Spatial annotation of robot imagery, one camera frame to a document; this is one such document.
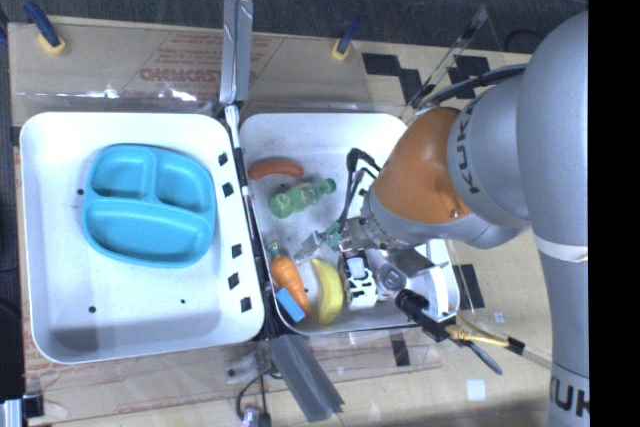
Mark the blue cube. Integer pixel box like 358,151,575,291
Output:
275,286,308,324

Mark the green bottle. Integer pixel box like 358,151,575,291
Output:
268,177,338,220

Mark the white plastic tray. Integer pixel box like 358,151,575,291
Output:
238,112,462,337
18,110,267,365

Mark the blue divided plate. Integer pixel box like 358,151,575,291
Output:
80,142,218,269

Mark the black cylinder on white bracket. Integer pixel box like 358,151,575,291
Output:
394,258,459,344

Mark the orange carrot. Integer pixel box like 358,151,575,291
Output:
266,241,313,319

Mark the white and black carton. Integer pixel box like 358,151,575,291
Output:
341,251,380,312

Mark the brown cardboard board red print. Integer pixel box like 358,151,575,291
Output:
7,14,445,422

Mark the silver can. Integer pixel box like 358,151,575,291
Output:
378,261,408,292

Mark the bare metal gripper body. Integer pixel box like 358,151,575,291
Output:
315,213,386,258

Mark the orange sausage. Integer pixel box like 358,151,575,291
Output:
247,157,306,182

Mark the yellow banana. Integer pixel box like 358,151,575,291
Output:
310,257,346,328

